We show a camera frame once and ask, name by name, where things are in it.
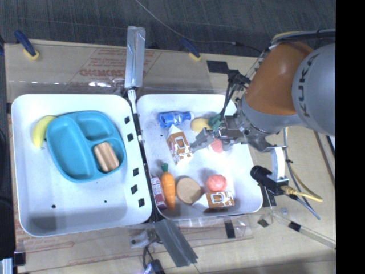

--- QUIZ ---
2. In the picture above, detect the orange carrot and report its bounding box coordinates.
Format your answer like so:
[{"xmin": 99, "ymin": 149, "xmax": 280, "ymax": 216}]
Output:
[{"xmin": 160, "ymin": 163, "xmax": 176, "ymax": 212}]

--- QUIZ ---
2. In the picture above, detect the yellow round toy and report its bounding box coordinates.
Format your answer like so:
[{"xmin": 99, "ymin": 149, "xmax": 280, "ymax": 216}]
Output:
[{"xmin": 190, "ymin": 118, "xmax": 213, "ymax": 133}]

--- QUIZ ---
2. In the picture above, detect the tan round biscuit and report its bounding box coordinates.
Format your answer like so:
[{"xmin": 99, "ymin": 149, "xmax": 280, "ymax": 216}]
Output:
[{"xmin": 175, "ymin": 175, "xmax": 202, "ymax": 205}]

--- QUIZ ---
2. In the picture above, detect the black block with thin wires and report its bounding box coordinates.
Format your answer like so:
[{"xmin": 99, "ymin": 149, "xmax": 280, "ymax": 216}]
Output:
[{"xmin": 149, "ymin": 259, "xmax": 165, "ymax": 274}]

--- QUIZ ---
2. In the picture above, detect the pink round toy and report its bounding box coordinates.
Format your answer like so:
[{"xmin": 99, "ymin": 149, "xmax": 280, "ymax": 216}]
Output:
[{"xmin": 205, "ymin": 174, "xmax": 228, "ymax": 193}]

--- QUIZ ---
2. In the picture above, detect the small pink toy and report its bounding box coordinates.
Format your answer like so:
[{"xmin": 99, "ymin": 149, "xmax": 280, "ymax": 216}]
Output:
[{"xmin": 209, "ymin": 138, "xmax": 224, "ymax": 154}]

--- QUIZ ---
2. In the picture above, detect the brown toy sausage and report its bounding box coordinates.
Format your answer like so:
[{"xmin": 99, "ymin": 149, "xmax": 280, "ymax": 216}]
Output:
[{"xmin": 93, "ymin": 142, "xmax": 120, "ymax": 173}]

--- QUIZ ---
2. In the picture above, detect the thin black and white rod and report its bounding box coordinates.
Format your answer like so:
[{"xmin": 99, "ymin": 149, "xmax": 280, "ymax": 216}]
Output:
[{"xmin": 127, "ymin": 88, "xmax": 156, "ymax": 223}]

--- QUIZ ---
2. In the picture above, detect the yellow banana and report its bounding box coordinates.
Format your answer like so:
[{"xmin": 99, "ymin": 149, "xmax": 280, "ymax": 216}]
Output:
[{"xmin": 31, "ymin": 115, "xmax": 58, "ymax": 149}]

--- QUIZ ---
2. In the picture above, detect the orange and white carton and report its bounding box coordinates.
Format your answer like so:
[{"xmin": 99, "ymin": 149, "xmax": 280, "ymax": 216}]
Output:
[
  {"xmin": 191, "ymin": 191, "xmax": 236, "ymax": 213},
  {"xmin": 166, "ymin": 124, "xmax": 194, "ymax": 166}
]

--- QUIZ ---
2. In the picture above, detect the black cylinder on white bracket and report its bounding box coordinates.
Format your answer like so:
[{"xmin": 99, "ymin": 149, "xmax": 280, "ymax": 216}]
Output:
[{"xmin": 250, "ymin": 146, "xmax": 290, "ymax": 196}]

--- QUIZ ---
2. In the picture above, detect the blue divided plate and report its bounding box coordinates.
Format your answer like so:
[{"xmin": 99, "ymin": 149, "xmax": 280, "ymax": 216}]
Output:
[{"xmin": 46, "ymin": 110, "xmax": 128, "ymax": 183}]

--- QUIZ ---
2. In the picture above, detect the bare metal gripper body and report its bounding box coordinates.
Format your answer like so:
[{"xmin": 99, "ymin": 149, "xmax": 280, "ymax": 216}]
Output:
[{"xmin": 218, "ymin": 115, "xmax": 275, "ymax": 154}]

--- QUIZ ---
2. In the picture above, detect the brown cardboard board red print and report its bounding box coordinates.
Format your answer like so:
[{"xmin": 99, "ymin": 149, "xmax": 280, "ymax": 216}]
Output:
[{"xmin": 4, "ymin": 38, "xmax": 336, "ymax": 274}]

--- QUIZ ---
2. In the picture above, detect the white plastic tray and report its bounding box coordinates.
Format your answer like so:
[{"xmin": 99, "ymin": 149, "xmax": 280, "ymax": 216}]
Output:
[
  {"xmin": 10, "ymin": 93, "xmax": 153, "ymax": 237},
  {"xmin": 136, "ymin": 93, "xmax": 263, "ymax": 221}
]

